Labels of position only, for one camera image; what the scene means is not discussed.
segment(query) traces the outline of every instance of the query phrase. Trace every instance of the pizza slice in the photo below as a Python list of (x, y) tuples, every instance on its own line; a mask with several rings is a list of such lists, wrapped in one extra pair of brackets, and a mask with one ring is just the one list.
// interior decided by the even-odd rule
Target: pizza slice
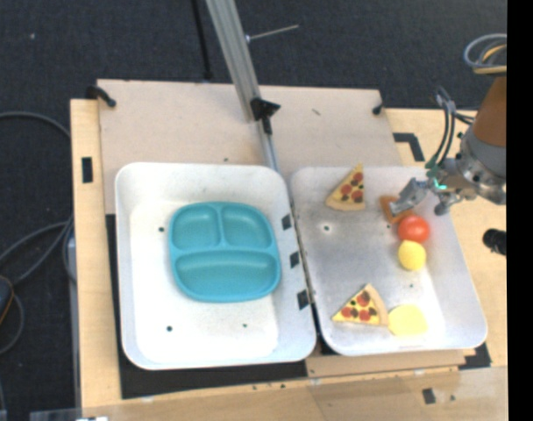
[(364, 201), (364, 167), (360, 163), (339, 183), (325, 200), (337, 211), (360, 211), (366, 207)]
[(368, 325), (389, 324), (386, 305), (371, 284), (367, 284), (350, 298), (331, 319)]

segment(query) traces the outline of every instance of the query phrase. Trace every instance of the yellow object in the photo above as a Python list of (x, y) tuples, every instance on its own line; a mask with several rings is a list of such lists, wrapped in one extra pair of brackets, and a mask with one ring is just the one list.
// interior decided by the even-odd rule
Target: yellow object
[(407, 270), (415, 271), (424, 266), (426, 263), (426, 250), (420, 243), (412, 240), (403, 240), (399, 245), (399, 262)]
[(418, 335), (428, 331), (421, 310), (414, 304), (404, 304), (389, 312), (389, 331), (394, 335)]

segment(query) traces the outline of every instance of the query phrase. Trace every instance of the toy tomato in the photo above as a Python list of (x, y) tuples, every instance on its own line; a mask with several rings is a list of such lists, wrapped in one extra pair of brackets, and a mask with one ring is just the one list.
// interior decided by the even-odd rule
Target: toy tomato
[(430, 236), (430, 227), (424, 218), (409, 215), (399, 223), (397, 234), (401, 240), (423, 243)]

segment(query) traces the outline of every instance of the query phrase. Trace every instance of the yellow ball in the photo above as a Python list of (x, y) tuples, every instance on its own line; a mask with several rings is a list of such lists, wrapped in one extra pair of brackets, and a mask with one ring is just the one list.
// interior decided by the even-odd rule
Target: yellow ball
[(420, 243), (412, 240), (403, 240), (397, 253), (399, 262), (407, 270), (415, 271), (424, 266), (426, 263), (426, 250)]

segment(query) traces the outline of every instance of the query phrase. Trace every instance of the black clip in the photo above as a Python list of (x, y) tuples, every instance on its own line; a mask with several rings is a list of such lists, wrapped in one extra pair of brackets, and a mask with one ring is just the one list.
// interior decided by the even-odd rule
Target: black clip
[(279, 104), (270, 103), (258, 97), (251, 100), (252, 114), (255, 117), (255, 120), (261, 120), (263, 122), (263, 131), (266, 134), (273, 133), (270, 117), (280, 108), (281, 106)]
[(113, 100), (107, 92), (101, 89), (99, 86), (91, 85), (85, 90), (85, 97), (90, 100), (96, 100), (101, 98), (110, 108), (114, 108), (117, 102)]

